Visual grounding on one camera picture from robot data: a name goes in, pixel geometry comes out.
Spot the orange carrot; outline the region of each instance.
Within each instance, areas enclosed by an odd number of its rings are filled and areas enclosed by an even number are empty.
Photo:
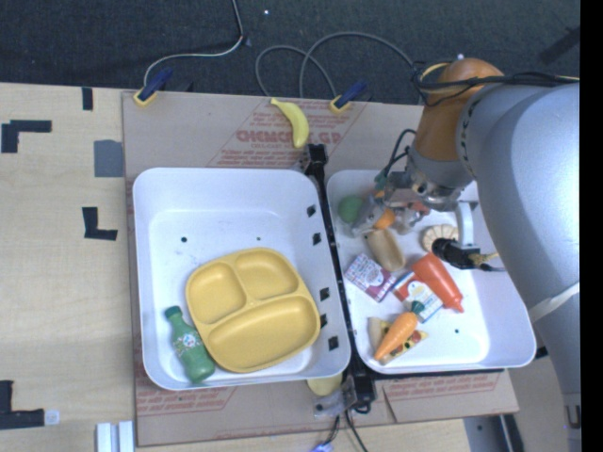
[[[398,318],[396,318],[396,321],[392,323],[392,326],[377,347],[377,351],[373,355],[375,360],[378,361],[382,359],[389,352],[404,343],[406,339],[413,334],[413,331],[415,331],[416,325],[418,324],[416,315],[421,313],[424,308],[423,303],[420,301],[413,301],[411,311],[401,313]]]

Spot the green bottle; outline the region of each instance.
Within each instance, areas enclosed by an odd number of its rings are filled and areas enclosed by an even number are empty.
[[[168,308],[165,316],[171,322],[171,344],[185,367],[187,377],[193,383],[205,380],[216,371],[216,366],[209,357],[199,332],[183,319],[179,306]]]

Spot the blue and yellow clamp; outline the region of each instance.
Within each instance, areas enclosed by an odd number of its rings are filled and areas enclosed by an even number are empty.
[[[155,99],[157,96],[157,91],[164,88],[166,82],[170,80],[172,74],[173,70],[169,67],[159,71],[155,77],[151,79],[151,82],[134,94],[134,102],[141,107],[146,107]]]
[[[343,94],[338,95],[329,102],[329,109],[334,114],[341,114],[350,106],[350,101],[362,94],[367,88],[367,83],[359,80]]]

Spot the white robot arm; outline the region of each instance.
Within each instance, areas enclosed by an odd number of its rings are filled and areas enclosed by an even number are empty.
[[[450,64],[441,82],[502,75],[485,62],[466,60]],[[492,80],[469,92],[450,88],[452,98],[425,107],[406,170],[387,176],[386,201],[410,187],[431,209],[452,210],[463,188],[476,181],[488,231],[555,367],[570,450],[577,451],[579,83]],[[434,252],[446,259],[442,247],[434,244]]]

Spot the cardboard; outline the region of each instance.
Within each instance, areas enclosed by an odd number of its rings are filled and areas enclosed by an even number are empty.
[[[161,92],[152,105],[141,108],[133,94],[122,94],[122,128],[138,445],[328,430],[333,419],[314,416],[314,395],[305,382],[171,392],[146,377],[131,199],[136,177],[154,167],[303,170],[307,156],[292,146],[290,123],[267,97]],[[327,148],[327,179],[338,170],[380,169],[399,133],[416,129],[422,111],[415,105],[353,103],[336,116],[327,101],[290,101],[308,118],[310,142]],[[370,413],[354,415],[358,427],[518,411],[506,371],[389,379],[377,381],[376,388]]]

